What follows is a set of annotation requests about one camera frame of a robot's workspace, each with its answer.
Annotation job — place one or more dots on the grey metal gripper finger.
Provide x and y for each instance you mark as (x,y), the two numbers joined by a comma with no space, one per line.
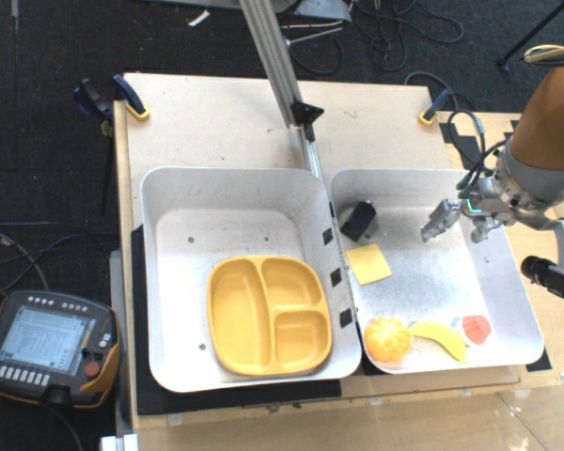
(439,219)
(483,229)

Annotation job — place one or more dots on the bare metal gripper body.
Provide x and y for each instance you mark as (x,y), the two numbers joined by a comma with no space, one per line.
(491,202)

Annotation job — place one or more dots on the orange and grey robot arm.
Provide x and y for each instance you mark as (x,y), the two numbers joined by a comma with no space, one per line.
(543,129)

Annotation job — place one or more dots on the white plastic tray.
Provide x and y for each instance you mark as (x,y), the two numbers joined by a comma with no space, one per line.
(427,275)
(192,233)

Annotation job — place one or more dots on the small black bottle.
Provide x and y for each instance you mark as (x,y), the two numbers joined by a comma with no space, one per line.
(357,221)

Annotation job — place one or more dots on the yellow cheese slice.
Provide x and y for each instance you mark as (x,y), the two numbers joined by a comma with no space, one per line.
(369,265)

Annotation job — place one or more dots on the red and white cup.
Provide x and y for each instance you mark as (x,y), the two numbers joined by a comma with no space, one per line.
(477,329)

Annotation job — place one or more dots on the yellow banana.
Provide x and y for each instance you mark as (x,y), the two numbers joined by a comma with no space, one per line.
(444,337)

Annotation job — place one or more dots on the orange toy orange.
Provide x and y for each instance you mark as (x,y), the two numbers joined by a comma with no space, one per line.
(387,341)

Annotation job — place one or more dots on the yellow divided plate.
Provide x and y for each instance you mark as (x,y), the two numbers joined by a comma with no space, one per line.
(242,313)

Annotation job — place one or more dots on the pale flat board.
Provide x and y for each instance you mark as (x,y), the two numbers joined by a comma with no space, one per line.
(216,120)

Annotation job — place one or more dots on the black cylinder on white bracket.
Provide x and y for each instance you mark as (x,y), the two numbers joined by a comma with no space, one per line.
(545,273)

